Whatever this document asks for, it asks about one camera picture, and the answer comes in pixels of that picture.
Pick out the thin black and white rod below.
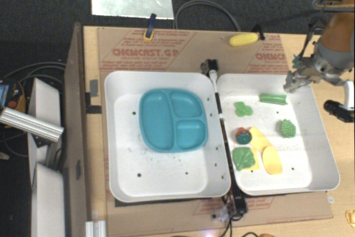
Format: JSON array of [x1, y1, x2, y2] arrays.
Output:
[[210, 69, 241, 199]]

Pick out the white plastic tray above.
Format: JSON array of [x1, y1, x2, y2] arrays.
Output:
[[104, 70, 232, 203], [216, 73, 341, 196]]

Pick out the yellow cheese slice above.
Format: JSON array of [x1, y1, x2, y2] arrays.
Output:
[[248, 126, 273, 154]]

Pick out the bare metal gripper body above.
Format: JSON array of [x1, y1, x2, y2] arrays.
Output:
[[290, 57, 344, 84]]

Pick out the small green broccoli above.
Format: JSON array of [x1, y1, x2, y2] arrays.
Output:
[[234, 101, 254, 118]]

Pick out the green grapes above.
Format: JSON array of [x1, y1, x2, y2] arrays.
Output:
[[278, 118, 297, 139]]

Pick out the black cylinder on white bracket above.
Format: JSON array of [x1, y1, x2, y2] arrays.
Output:
[[323, 80, 355, 123]]

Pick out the yellow corn cob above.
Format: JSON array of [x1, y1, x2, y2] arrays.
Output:
[[229, 33, 260, 47]]

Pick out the red and green strawberry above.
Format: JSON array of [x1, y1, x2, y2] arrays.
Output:
[[235, 127, 253, 145]]

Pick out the green celery stick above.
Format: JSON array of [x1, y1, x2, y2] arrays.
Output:
[[258, 93, 288, 106]]

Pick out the yellow square slice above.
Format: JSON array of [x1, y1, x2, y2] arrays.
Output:
[[244, 147, 261, 173]]

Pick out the blue divided plate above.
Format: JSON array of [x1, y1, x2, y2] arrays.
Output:
[[138, 88, 209, 153]]

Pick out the yellow oval chip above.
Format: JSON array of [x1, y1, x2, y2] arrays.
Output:
[[261, 145, 283, 175]]

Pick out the green lettuce leaf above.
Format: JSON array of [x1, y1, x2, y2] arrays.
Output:
[[231, 146, 257, 172]]

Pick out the brown cardboard board red print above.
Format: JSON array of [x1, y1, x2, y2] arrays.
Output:
[[97, 27, 334, 229]]

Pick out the yellow lumpy toy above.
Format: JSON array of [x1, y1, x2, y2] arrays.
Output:
[[344, 209, 355, 225]]

